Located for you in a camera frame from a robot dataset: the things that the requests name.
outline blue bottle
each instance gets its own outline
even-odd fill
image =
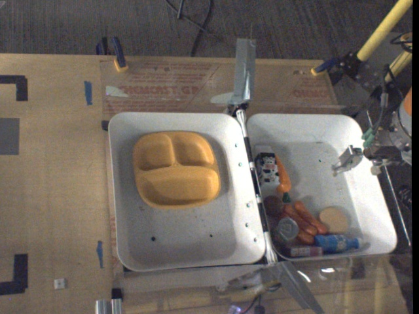
[[[322,247],[325,253],[343,253],[349,249],[359,249],[360,239],[349,239],[345,235],[317,235],[314,236],[314,245]]]

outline black corner marker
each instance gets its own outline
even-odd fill
[[[16,85],[16,101],[27,101],[27,78],[19,75],[0,75],[0,84]]]
[[[0,283],[0,296],[24,293],[27,276],[27,254],[14,255],[13,280]]]

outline yellow pole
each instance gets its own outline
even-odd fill
[[[403,51],[398,57],[393,61],[390,65],[390,71],[396,77],[403,69],[412,61],[412,54],[407,51]],[[386,78],[384,79],[385,82],[392,81],[392,77],[389,73],[387,73]]]
[[[405,15],[408,9],[413,5],[413,0],[398,0],[394,7],[390,10],[381,24],[377,27],[368,41],[358,51],[357,57],[360,61],[367,61],[373,52],[382,43],[389,32],[395,27],[400,19]]]

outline sausage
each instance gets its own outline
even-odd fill
[[[279,193],[287,193],[291,190],[291,180],[289,175],[285,170],[285,167],[281,163],[281,160],[278,156],[275,155],[276,166],[278,167],[278,174],[280,175],[280,184],[276,188]]]
[[[310,234],[311,236],[317,235],[317,228],[305,221],[292,205],[285,205],[283,207],[283,211],[299,225],[300,230]]]
[[[320,235],[327,234],[327,227],[323,223],[321,223],[319,220],[313,217],[311,213],[308,211],[306,206],[301,201],[296,201],[294,203],[294,208],[297,211],[297,213],[308,223],[310,223],[312,226],[316,227],[318,233]]]
[[[307,234],[306,232],[300,230],[299,234],[297,235],[297,239],[303,244],[313,245],[314,244],[314,236]]]

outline can lid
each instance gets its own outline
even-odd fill
[[[282,218],[277,227],[276,233],[282,241],[292,241],[299,234],[300,228],[298,224],[290,217]]]

